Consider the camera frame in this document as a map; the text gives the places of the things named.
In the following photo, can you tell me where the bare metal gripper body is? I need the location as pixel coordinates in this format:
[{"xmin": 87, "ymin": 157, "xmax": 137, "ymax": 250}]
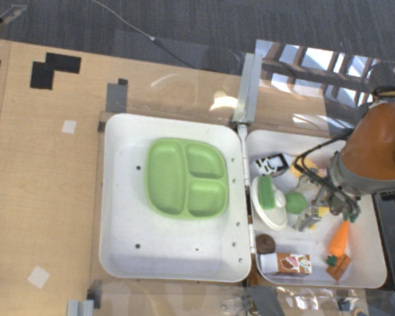
[{"xmin": 312, "ymin": 180, "xmax": 356, "ymax": 219}]

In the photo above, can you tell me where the yellow cube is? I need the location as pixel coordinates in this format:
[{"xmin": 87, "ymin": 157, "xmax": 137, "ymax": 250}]
[{"xmin": 307, "ymin": 204, "xmax": 331, "ymax": 232}]

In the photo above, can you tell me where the green ball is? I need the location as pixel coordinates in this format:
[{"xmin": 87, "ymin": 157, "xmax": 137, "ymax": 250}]
[{"xmin": 283, "ymin": 191, "xmax": 309, "ymax": 216}]

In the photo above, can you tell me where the white plastic tray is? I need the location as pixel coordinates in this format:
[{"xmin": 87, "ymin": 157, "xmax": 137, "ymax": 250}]
[
  {"xmin": 90, "ymin": 111, "xmax": 266, "ymax": 292},
  {"xmin": 232, "ymin": 127, "xmax": 395, "ymax": 296}
]

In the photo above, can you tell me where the yellow banana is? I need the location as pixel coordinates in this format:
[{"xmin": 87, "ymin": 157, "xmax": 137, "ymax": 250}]
[{"xmin": 288, "ymin": 155, "xmax": 320, "ymax": 182}]

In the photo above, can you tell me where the white round plate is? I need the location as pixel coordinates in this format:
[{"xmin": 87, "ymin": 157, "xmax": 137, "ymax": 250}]
[{"xmin": 246, "ymin": 175, "xmax": 293, "ymax": 232}]

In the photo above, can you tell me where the orange carrot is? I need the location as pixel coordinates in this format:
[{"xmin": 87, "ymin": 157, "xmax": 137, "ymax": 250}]
[{"xmin": 324, "ymin": 218, "xmax": 352, "ymax": 268}]

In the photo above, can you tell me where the black and white cow-print carton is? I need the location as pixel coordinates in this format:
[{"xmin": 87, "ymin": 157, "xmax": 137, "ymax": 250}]
[{"xmin": 252, "ymin": 150, "xmax": 291, "ymax": 180}]

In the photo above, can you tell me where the white and brown milk carton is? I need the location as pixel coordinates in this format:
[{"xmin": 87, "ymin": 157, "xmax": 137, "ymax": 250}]
[{"xmin": 258, "ymin": 249, "xmax": 315, "ymax": 280}]

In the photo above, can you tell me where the brown doughnut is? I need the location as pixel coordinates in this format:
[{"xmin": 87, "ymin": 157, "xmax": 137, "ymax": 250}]
[{"xmin": 254, "ymin": 232, "xmax": 277, "ymax": 257}]

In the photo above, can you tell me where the brown waffle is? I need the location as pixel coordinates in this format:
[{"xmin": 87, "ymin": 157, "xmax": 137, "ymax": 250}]
[{"xmin": 324, "ymin": 252, "xmax": 353, "ymax": 283}]

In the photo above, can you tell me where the green divided plate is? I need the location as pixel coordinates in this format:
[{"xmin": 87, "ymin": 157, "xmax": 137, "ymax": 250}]
[{"xmin": 140, "ymin": 135, "xmax": 235, "ymax": 225}]

